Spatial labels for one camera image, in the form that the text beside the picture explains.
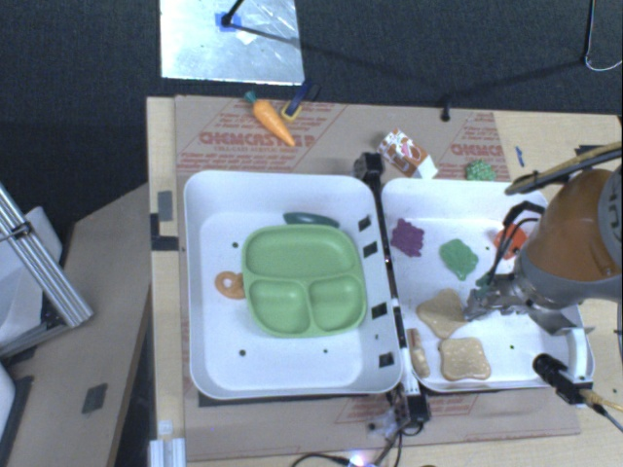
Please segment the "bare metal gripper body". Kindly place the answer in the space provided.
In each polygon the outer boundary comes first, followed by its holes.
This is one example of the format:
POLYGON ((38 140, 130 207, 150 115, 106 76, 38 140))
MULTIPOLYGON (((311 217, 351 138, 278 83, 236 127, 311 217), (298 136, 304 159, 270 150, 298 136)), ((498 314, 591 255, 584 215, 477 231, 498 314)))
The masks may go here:
POLYGON ((538 295, 533 285, 522 276, 496 275, 487 285, 484 307, 487 311, 534 314, 538 312, 535 303, 538 295))

